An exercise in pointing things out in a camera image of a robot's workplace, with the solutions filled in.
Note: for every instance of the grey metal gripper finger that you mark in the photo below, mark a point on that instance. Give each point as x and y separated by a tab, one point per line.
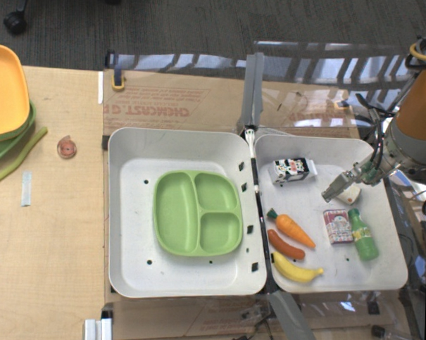
340	191
341	180

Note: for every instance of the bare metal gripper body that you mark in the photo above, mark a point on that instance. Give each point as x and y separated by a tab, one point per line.
382	168

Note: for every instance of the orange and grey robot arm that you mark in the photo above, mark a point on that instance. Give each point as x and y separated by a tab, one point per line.
414	111

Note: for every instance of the small white block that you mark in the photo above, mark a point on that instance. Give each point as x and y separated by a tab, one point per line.
351	196

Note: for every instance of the pink carton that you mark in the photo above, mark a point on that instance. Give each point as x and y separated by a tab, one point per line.
337	225

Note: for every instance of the black and white carton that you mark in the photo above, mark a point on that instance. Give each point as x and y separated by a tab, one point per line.
292	169

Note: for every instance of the green bottle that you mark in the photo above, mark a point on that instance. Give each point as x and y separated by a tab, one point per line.
365	241

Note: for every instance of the orange carrot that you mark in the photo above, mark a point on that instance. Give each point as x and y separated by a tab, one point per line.
291	227

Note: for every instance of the white plastic tray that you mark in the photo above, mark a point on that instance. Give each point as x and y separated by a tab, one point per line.
335	269
132	232

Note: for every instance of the brown sausage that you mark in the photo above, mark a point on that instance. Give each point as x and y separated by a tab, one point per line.
285	247

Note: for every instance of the yellow banana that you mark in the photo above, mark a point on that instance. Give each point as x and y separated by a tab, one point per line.
293	271

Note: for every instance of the green divided plate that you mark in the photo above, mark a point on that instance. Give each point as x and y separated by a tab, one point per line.
9	144
172	213

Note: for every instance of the brown cardboard board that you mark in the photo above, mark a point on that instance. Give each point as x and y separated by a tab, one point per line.
173	104

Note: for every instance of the round pink biscuit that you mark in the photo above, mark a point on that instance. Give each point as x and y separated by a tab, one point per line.
66	147

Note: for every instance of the long green bean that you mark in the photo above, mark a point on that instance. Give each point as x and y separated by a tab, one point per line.
21	155

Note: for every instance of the orange divided plate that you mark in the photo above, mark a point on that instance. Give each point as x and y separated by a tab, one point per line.
6	93

